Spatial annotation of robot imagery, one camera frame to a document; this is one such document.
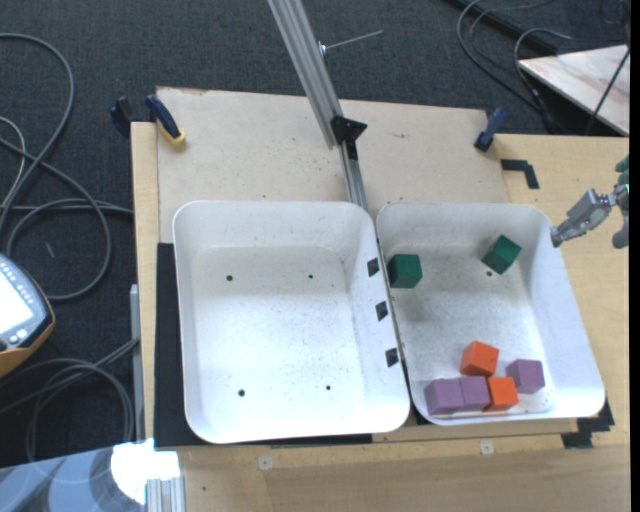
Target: blue clamp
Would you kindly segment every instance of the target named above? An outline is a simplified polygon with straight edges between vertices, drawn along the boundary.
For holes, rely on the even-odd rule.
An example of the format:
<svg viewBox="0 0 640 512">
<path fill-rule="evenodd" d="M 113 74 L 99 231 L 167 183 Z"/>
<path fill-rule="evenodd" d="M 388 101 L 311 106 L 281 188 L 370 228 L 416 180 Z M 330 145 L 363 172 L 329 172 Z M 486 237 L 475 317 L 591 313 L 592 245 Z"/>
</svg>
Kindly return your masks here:
<svg viewBox="0 0 640 512">
<path fill-rule="evenodd" d="M 118 130 L 125 139 L 128 139 L 131 136 L 133 112 L 126 96 L 122 96 L 116 100 L 115 106 L 111 107 L 110 114 L 111 121 L 113 121 L 116 130 Z"/>
<path fill-rule="evenodd" d="M 482 151 L 487 151 L 491 143 L 493 142 L 493 136 L 498 130 L 499 126 L 502 124 L 502 121 L 507 117 L 507 113 L 501 109 L 497 108 L 491 116 L 489 116 L 489 120 L 487 121 L 487 127 L 485 130 L 478 136 L 474 146 Z"/>
<path fill-rule="evenodd" d="M 160 122 L 160 132 L 173 145 L 177 146 L 184 142 L 184 132 L 178 127 L 173 116 L 155 95 L 149 94 L 145 104 L 151 114 Z"/>
</svg>

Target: screen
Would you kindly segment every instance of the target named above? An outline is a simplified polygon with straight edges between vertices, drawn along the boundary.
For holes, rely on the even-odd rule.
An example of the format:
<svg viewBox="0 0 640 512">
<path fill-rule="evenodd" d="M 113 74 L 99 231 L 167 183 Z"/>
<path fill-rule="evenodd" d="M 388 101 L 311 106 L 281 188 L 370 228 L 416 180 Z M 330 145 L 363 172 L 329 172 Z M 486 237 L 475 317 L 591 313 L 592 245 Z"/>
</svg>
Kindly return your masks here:
<svg viewBox="0 0 640 512">
<path fill-rule="evenodd" d="M 0 272 L 0 333 L 20 325 L 32 316 L 31 308 L 9 282 L 7 276 Z"/>
</svg>

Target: dark gray carpet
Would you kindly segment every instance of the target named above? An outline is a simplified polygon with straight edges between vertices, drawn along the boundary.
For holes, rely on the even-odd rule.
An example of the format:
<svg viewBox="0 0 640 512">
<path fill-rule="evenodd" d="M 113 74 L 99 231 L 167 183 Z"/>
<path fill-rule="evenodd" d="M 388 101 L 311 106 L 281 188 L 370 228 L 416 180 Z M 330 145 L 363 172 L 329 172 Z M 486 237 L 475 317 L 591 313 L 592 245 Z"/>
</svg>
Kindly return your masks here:
<svg viewBox="0 0 640 512">
<path fill-rule="evenodd" d="M 501 0 L 481 5 L 515 3 Z M 508 117 L 500 131 L 546 133 L 535 110 L 465 56 L 456 38 L 460 9 L 446 1 L 321 0 L 308 1 L 306 8 L 316 36 L 326 45 L 384 30 L 381 36 L 328 54 L 340 98 L 476 108 L 488 113 L 502 107 Z M 617 0 L 557 0 L 501 15 L 525 29 L 545 27 L 604 40 L 624 35 L 612 23 L 617 11 Z M 68 59 L 77 85 L 73 115 L 47 161 L 77 179 L 96 198 L 129 208 L 129 146 L 109 117 L 118 97 L 126 95 L 136 117 L 146 119 L 144 98 L 158 85 L 304 94 L 266 0 L 8 0 L 0 2 L 0 32 L 36 36 Z M 492 69 L 526 95 L 512 67 L 513 39 L 480 25 L 474 41 L 482 52 L 508 67 Z M 603 44 L 573 48 L 598 46 Z M 534 55 L 523 49 L 523 56 Z M 53 133 L 66 94 L 62 67 L 49 53 L 29 43 L 0 40 L 0 116 L 22 128 L 33 153 Z M 586 115 L 553 94 L 548 101 L 561 133 L 582 133 Z M 0 134 L 16 141 L 2 123 Z M 616 136 L 600 125 L 593 134 Z M 0 148 L 0 196 L 8 191 L 18 165 L 15 155 Z M 41 204 L 70 195 L 77 194 L 43 171 L 32 180 L 19 204 Z M 19 218 L 11 215 L 2 232 L 1 250 Z M 61 356 L 95 361 L 129 339 L 128 293 L 136 280 L 134 231 L 131 220 L 123 216 L 109 216 L 109 224 L 114 257 L 108 274 L 82 299 L 55 304 L 56 330 L 25 367 Z M 94 215 L 53 214 L 24 232 L 12 256 L 47 293 L 57 294 L 89 283 L 101 265 L 104 247 Z M 128 360 L 111 370 L 131 388 Z M 0 409 L 39 389 L 50 374 L 38 371 L 0 388 Z M 0 415 L 0 466 L 26 460 L 24 431 L 32 406 L 29 402 Z M 115 393 L 104 381 L 92 378 L 57 397 L 42 412 L 37 456 L 115 444 L 123 440 L 121 423 Z"/>
</svg>

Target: green cube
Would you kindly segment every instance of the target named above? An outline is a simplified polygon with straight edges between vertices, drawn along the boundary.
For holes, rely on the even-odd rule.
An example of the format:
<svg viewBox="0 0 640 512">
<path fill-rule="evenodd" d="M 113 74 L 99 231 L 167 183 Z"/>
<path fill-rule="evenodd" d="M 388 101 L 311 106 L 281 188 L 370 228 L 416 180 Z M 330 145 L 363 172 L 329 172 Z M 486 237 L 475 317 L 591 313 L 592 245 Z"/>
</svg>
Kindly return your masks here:
<svg viewBox="0 0 640 512">
<path fill-rule="evenodd" d="M 387 263 L 391 288 L 415 288 L 422 279 L 422 267 L 417 254 L 396 254 Z"/>
<path fill-rule="evenodd" d="M 489 252 L 482 258 L 482 263 L 487 265 L 498 274 L 502 274 L 515 261 L 520 253 L 520 246 L 509 240 L 506 236 L 500 235 L 489 249 Z"/>
</svg>

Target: clamp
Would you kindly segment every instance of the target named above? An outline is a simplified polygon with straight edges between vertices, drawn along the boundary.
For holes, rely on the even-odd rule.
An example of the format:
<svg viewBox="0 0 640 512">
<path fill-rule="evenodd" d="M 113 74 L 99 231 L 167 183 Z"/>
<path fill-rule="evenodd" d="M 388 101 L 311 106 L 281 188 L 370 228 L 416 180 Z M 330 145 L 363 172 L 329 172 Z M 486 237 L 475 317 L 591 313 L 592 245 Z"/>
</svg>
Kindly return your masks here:
<svg viewBox="0 0 640 512">
<path fill-rule="evenodd" d="M 179 146 L 185 140 L 184 131 L 177 125 L 169 109 L 154 94 L 149 94 L 145 99 L 145 105 L 151 113 L 152 121 L 160 123 L 160 133 L 174 146 Z M 133 110 L 126 96 L 122 96 L 116 100 L 116 103 L 110 110 L 111 121 L 116 130 L 125 138 L 131 136 L 131 123 L 133 119 Z"/>
</svg>

